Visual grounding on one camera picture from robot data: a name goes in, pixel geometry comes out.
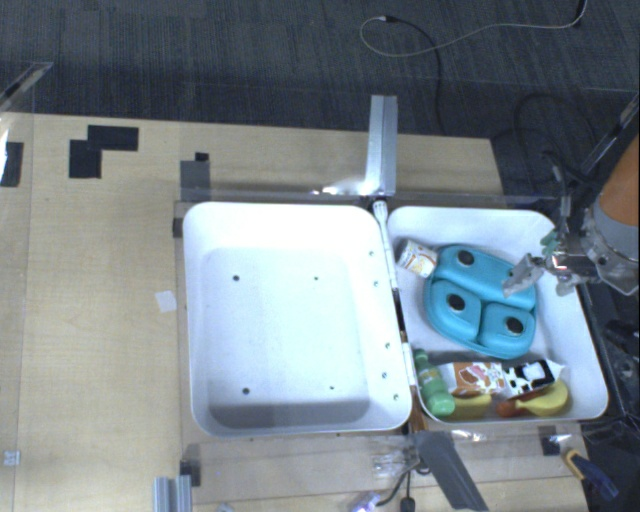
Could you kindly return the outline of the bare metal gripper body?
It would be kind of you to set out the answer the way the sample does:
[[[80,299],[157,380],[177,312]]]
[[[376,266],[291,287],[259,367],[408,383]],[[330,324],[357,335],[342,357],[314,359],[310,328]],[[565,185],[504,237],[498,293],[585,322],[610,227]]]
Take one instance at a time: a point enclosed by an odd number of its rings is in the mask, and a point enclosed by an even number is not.
[[[580,284],[604,283],[624,296],[639,294],[639,262],[612,249],[599,235],[549,233],[542,239],[542,254],[545,269],[555,277],[574,273],[581,276]]]

